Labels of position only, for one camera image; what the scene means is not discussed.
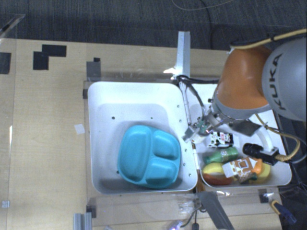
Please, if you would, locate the yellow banana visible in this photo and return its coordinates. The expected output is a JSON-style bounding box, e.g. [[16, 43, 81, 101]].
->
[[201, 162, 228, 176]]

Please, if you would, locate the orange carrot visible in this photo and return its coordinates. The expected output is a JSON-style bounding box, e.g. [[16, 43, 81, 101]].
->
[[251, 158, 263, 175]]

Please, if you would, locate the black and white carton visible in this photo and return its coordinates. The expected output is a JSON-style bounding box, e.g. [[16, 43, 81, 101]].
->
[[207, 131, 235, 149]]

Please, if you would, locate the brown and white carton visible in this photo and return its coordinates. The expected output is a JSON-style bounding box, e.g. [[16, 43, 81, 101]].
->
[[222, 157, 259, 184]]

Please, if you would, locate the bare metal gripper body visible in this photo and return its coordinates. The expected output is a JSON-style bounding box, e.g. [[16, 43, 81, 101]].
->
[[197, 113, 231, 136]]

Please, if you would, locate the red sausage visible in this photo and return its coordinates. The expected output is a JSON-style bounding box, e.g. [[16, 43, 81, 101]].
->
[[203, 173, 234, 186]]

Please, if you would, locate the blue divided plate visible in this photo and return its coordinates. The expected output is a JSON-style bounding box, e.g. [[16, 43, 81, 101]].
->
[[117, 125, 181, 190]]

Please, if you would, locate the black cylinder on white bracket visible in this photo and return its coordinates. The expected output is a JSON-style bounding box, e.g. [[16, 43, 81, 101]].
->
[[242, 125, 280, 166]]

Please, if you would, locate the green bottle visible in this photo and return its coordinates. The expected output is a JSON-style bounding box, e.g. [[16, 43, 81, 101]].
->
[[203, 147, 239, 165]]

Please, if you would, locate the white plastic tray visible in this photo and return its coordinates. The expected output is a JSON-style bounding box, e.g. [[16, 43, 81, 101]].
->
[[189, 82, 293, 189], [87, 81, 199, 195]]

